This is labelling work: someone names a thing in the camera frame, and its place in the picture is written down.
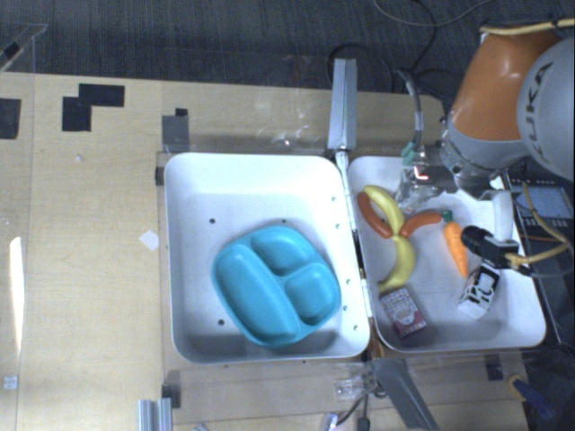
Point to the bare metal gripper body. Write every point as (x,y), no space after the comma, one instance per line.
(435,169)

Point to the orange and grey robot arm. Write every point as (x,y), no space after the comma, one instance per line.
(489,92)

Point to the black cylinder on white bracket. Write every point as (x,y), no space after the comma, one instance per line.
(487,243)

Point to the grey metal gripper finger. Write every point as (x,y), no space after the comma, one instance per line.
(421,198)
(403,192)

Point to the blue divided plate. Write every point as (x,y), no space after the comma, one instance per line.
(251,281)

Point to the white plastic tray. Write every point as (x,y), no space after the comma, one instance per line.
(440,321)
(202,182)

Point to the orange-brown sausage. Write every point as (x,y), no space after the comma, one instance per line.
(370,216)
(420,222)

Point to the pink carton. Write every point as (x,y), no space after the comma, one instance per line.
(403,313)

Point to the yellow banana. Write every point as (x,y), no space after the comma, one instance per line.
(403,263)
(390,204)

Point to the orange carrot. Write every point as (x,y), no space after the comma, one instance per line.
(456,245)

